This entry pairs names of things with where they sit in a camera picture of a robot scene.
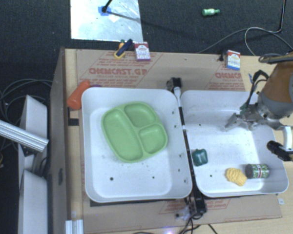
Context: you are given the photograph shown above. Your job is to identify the green bottle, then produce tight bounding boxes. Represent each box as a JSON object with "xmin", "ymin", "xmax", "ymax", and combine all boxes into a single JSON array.
[{"xmin": 201, "ymin": 8, "xmax": 221, "ymax": 17}]

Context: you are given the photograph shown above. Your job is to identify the brown cardboard board red print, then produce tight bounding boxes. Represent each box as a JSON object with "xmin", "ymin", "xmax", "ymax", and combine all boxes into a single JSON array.
[{"xmin": 75, "ymin": 48, "xmax": 283, "ymax": 227}]

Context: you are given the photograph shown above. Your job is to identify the black cylinder on white bracket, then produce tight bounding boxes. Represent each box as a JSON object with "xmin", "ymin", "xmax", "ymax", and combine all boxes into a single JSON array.
[{"xmin": 266, "ymin": 125, "xmax": 293, "ymax": 166}]

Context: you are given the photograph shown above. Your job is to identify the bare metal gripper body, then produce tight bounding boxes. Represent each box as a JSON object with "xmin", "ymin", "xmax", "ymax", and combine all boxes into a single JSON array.
[{"xmin": 239, "ymin": 104, "xmax": 284, "ymax": 131}]

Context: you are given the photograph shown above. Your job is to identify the white plastic tray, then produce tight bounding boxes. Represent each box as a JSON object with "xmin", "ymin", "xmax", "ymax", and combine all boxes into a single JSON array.
[
  {"xmin": 180, "ymin": 89, "xmax": 290, "ymax": 198},
  {"xmin": 81, "ymin": 86, "xmax": 193, "ymax": 203}
]

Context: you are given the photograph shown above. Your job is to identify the thin black and white rod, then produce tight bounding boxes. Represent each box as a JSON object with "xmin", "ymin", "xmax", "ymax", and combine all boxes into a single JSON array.
[{"xmin": 173, "ymin": 86, "xmax": 195, "ymax": 182}]

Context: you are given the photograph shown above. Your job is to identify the small green labelled can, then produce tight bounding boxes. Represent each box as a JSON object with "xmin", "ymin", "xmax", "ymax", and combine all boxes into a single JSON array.
[{"xmin": 245, "ymin": 163, "xmax": 270, "ymax": 179}]

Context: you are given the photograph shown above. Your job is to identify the red white and blue carton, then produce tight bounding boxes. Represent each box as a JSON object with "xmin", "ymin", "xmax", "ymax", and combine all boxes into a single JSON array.
[{"xmin": 225, "ymin": 49, "xmax": 241, "ymax": 71}]

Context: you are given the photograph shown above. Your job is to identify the yellow corn cob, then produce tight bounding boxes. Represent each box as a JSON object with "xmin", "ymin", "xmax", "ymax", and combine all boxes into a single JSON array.
[{"xmin": 225, "ymin": 167, "xmax": 248, "ymax": 187}]

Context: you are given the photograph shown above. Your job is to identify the dark green bell pepper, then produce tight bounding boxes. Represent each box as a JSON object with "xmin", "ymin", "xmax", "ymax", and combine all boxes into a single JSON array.
[{"xmin": 191, "ymin": 148, "xmax": 209, "ymax": 167}]

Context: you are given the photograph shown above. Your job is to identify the black block with thin wires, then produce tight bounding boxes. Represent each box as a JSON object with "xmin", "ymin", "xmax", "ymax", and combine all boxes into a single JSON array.
[
  {"xmin": 192, "ymin": 188, "xmax": 208, "ymax": 215},
  {"xmin": 166, "ymin": 77, "xmax": 183, "ymax": 91}
]

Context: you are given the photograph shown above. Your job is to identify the green divided plate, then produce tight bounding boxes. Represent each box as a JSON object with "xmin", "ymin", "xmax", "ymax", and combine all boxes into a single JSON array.
[{"xmin": 101, "ymin": 101, "xmax": 168, "ymax": 164}]

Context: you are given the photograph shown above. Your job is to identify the orange bottle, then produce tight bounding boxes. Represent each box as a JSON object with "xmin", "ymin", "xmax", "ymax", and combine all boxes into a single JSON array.
[{"xmin": 66, "ymin": 79, "xmax": 91, "ymax": 111}]

